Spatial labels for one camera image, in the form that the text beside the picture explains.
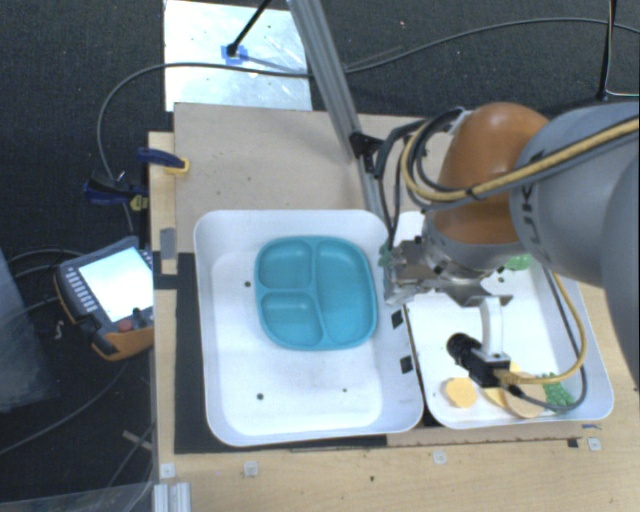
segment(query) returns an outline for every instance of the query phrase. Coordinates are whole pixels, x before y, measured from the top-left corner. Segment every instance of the metal bracket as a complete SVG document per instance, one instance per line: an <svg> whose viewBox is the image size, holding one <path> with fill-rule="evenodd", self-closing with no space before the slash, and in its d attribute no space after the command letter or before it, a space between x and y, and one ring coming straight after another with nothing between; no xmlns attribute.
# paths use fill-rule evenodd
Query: metal bracket
<svg viewBox="0 0 640 512"><path fill-rule="evenodd" d="M364 170L368 174L374 174L375 166L373 163L373 155L382 146L384 141L365 135L360 132L353 132L349 135L349 143L356 158L362 157L364 160Z"/></svg>

